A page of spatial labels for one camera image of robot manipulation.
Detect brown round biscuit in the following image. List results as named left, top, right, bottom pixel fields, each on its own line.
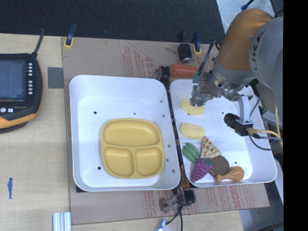
left=208, top=154, right=231, bottom=177

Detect brown cardboard board red print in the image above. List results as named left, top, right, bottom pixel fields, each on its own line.
left=61, top=37, right=270, bottom=226

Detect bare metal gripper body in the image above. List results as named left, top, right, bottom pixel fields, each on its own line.
left=196, top=71, right=245, bottom=103

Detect black cylinder on white bracket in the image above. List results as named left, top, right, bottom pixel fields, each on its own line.
left=223, top=94, right=255, bottom=137

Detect yellow divided plate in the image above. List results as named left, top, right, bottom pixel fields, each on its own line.
left=100, top=118, right=165, bottom=179

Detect orange carrot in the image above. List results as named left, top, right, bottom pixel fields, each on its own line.
left=169, top=63, right=199, bottom=78

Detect pizza slice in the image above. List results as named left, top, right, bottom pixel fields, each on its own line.
left=200, top=136, right=222, bottom=159

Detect small black can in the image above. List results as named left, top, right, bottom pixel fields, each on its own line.
left=177, top=43, right=193, bottom=63

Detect orange chicken drumstick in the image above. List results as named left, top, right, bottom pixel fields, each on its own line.
left=215, top=166, right=245, bottom=184

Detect pale yellow potato chip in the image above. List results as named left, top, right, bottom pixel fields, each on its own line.
left=180, top=122, right=206, bottom=140
left=180, top=98, right=205, bottom=117

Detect purple grapes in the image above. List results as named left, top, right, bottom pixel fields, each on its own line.
left=191, top=157, right=213, bottom=183

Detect black block with thin wires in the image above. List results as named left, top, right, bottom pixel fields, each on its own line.
left=183, top=189, right=196, bottom=206
left=155, top=65, right=171, bottom=82

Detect white plastic tray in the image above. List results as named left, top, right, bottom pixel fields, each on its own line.
left=169, top=78, right=278, bottom=188
left=69, top=75, right=181, bottom=193

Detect green pea pods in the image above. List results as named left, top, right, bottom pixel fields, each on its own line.
left=181, top=142, right=201, bottom=164

